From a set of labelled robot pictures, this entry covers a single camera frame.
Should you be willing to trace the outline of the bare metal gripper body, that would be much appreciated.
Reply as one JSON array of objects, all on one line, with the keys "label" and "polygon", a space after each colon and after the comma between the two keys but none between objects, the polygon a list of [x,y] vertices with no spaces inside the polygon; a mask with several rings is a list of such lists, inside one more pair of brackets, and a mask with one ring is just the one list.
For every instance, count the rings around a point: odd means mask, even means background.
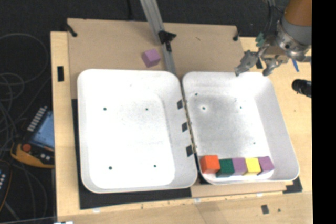
[{"label": "bare metal gripper body", "polygon": [[288,62],[289,59],[298,62],[310,62],[308,56],[311,46],[303,45],[286,32],[278,31],[268,35],[264,44],[259,48],[259,56],[263,61]]}]

